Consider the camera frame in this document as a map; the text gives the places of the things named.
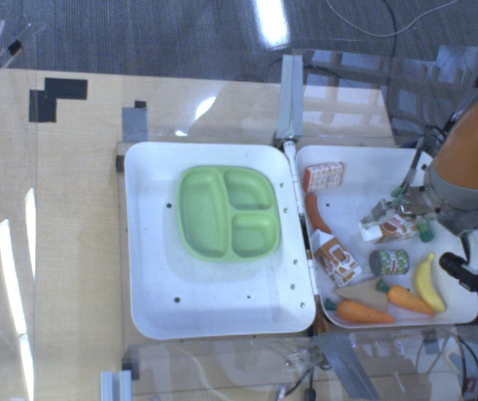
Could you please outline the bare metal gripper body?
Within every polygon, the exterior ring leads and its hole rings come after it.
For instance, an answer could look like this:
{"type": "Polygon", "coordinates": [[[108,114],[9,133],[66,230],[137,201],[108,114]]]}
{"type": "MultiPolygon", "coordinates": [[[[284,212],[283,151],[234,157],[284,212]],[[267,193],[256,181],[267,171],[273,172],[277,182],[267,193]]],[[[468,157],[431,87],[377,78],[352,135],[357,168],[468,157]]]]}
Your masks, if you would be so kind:
{"type": "Polygon", "coordinates": [[[402,216],[432,216],[436,213],[435,193],[428,186],[411,186],[397,205],[402,216]]]}

